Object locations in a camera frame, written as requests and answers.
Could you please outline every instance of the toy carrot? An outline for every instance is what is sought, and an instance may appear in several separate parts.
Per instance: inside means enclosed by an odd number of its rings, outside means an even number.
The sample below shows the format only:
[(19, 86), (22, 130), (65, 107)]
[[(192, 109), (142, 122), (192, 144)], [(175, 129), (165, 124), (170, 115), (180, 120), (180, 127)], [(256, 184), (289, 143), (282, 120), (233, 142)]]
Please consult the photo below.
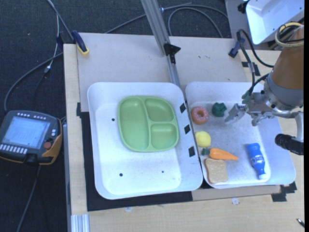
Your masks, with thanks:
[(202, 150), (202, 155), (209, 155), (212, 159), (216, 160), (238, 160), (237, 156), (219, 148), (204, 148)]

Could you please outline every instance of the green plate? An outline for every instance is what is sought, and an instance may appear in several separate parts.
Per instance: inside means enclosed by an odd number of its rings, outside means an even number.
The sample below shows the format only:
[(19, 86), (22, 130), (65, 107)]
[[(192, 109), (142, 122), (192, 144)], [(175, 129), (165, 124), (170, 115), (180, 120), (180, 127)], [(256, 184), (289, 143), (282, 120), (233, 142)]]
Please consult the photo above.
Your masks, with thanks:
[(139, 152), (164, 151), (179, 139), (173, 107), (162, 98), (130, 96), (118, 106), (118, 126), (122, 142)]

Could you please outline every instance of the pink donut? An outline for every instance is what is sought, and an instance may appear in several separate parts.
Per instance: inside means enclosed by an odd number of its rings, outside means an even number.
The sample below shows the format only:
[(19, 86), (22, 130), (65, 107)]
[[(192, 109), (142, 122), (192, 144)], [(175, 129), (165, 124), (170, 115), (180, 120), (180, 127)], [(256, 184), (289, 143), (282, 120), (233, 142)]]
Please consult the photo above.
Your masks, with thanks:
[(202, 125), (208, 120), (209, 113), (204, 107), (196, 106), (191, 110), (191, 117), (194, 123)]

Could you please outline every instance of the blue bottle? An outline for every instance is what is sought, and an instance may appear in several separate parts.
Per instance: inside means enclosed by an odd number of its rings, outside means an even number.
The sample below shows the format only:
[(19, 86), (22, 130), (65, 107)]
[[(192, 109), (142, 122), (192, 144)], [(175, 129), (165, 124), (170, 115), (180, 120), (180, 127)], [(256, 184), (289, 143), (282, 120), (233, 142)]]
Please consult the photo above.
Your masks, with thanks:
[(258, 143), (249, 144), (247, 146), (247, 149), (249, 151), (251, 165), (257, 171), (259, 179), (266, 179), (267, 175), (264, 171), (265, 160), (260, 150), (260, 145)]

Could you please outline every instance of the black floor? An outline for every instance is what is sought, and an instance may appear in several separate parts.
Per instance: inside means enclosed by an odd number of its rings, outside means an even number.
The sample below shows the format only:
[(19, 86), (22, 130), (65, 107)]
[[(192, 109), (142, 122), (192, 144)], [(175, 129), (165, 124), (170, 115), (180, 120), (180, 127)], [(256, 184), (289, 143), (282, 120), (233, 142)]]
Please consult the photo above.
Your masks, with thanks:
[[(144, 14), (140, 0), (51, 0), (69, 31), (105, 33)], [(224, 0), (158, 0), (161, 7), (191, 3), (213, 9), (189, 7), (170, 19), (174, 36), (231, 38)], [(176, 9), (163, 12), (168, 25)], [(46, 0), (0, 0), (0, 121), (12, 85), (28, 71), (53, 56), (56, 46), (56, 14)], [(60, 24), (62, 39), (71, 43)], [(111, 33), (151, 35), (145, 17)], [(7, 99), (7, 110), (34, 110), (58, 118), (66, 114), (62, 57), (33, 71), (17, 83)], [(37, 174), (36, 166), (0, 159), (0, 231), (17, 231)], [(20, 231), (67, 231), (64, 154), (43, 166)]]

